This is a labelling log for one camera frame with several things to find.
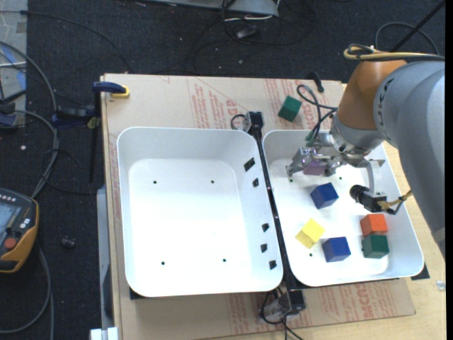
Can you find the blue cube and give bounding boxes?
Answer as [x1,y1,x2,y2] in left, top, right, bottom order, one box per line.
[321,236,352,264]
[309,181,340,210]

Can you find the black cylinder on white bracket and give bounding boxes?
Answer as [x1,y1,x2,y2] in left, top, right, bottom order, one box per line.
[349,158,389,214]

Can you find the green cube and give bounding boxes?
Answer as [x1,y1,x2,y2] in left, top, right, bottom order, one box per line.
[361,234,391,260]
[277,95,303,123]

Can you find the white plastic tray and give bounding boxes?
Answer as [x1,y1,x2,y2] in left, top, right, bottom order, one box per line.
[116,126,285,298]
[262,129,425,288]

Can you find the thin black rod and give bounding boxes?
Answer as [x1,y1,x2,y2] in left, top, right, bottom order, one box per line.
[252,125,297,292]

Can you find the purple cube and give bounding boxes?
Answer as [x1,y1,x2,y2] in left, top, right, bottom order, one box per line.
[303,159,326,176]

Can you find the orange cube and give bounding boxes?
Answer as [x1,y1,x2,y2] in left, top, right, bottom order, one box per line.
[360,213,389,238]

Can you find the black block with thin wires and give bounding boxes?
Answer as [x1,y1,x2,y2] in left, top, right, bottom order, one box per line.
[263,288,306,321]
[243,110,265,132]

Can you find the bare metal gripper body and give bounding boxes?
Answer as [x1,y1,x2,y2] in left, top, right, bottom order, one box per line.
[298,132,372,169]

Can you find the yellow cube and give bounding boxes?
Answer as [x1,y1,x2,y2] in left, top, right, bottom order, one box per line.
[294,217,326,250]

